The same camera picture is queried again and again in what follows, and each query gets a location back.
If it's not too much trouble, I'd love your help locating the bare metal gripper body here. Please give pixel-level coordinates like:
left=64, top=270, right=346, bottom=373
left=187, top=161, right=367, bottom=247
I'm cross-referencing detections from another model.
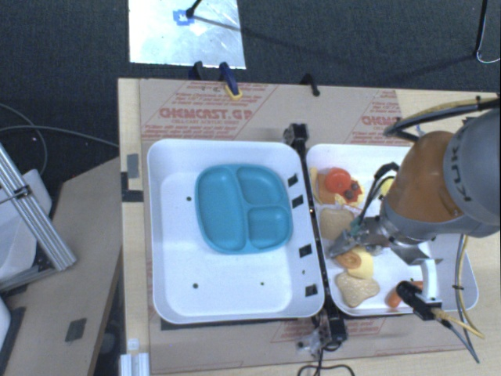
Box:
left=360, top=216, right=397, bottom=253

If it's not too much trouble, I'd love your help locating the yellow toy food piece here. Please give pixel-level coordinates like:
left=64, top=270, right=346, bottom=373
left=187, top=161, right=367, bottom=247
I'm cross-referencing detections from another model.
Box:
left=347, top=247, right=375, bottom=280

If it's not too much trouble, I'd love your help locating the orange carrot slice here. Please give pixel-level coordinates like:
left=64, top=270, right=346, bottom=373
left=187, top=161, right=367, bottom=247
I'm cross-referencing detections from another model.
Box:
left=336, top=251, right=362, bottom=269

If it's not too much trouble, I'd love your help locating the tan bread slice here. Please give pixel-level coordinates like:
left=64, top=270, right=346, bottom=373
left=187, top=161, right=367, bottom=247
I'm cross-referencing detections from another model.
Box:
left=319, top=206, right=355, bottom=241

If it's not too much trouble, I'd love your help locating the thin black rod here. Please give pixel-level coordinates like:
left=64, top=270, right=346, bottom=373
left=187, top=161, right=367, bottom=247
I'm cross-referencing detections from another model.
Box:
left=296, top=139, right=335, bottom=321

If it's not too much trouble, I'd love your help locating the tan bone-shaped biscuit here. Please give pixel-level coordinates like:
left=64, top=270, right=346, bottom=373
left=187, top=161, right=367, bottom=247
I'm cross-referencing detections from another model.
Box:
left=335, top=271, right=381, bottom=309

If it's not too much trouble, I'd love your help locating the yellow pizza slice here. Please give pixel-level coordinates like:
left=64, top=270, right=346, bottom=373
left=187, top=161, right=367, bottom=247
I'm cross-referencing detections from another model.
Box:
left=333, top=177, right=366, bottom=208

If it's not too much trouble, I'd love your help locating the white plastic tray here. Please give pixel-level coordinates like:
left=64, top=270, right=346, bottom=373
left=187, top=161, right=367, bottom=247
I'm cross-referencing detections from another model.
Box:
left=146, top=138, right=326, bottom=325
left=305, top=143, right=480, bottom=317

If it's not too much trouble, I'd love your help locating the yellow banana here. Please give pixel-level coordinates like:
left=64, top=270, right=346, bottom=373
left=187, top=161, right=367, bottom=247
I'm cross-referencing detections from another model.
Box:
left=377, top=175, right=395, bottom=198

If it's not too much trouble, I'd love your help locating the tan and orange sandwich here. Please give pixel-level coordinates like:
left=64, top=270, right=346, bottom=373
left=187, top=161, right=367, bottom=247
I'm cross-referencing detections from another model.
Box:
left=310, top=166, right=338, bottom=206

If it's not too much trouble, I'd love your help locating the red tomato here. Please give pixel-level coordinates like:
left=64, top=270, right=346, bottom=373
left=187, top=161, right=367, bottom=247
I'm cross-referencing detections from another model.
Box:
left=324, top=167, right=352, bottom=193

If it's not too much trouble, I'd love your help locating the blue divided plate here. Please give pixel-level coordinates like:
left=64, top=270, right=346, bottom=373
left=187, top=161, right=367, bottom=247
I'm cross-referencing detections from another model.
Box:
left=194, top=164, right=294, bottom=255

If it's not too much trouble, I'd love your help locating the brown cardboard board red print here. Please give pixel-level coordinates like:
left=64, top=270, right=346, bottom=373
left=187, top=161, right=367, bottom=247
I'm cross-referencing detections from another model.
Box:
left=139, top=78, right=501, bottom=374

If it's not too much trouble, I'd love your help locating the black cylinder on white bracket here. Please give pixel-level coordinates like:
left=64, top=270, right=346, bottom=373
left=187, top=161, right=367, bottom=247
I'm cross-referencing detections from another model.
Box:
left=392, top=244, right=445, bottom=321

